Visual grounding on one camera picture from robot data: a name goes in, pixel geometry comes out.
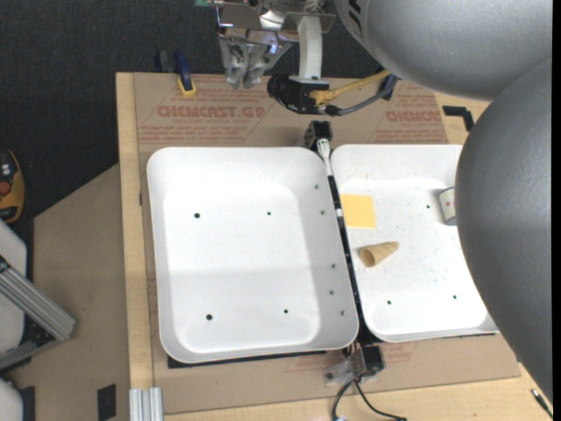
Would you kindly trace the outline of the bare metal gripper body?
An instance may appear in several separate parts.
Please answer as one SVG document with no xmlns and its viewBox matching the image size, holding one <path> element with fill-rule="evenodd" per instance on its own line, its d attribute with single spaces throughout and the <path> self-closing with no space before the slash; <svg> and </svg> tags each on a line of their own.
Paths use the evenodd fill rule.
<svg viewBox="0 0 561 421">
<path fill-rule="evenodd" d="M 321 34 L 329 32 L 336 16 L 323 11 L 325 0 L 209 0 L 217 10 L 218 34 L 248 44 L 273 45 L 299 40 L 304 19 L 319 23 Z"/>
</svg>

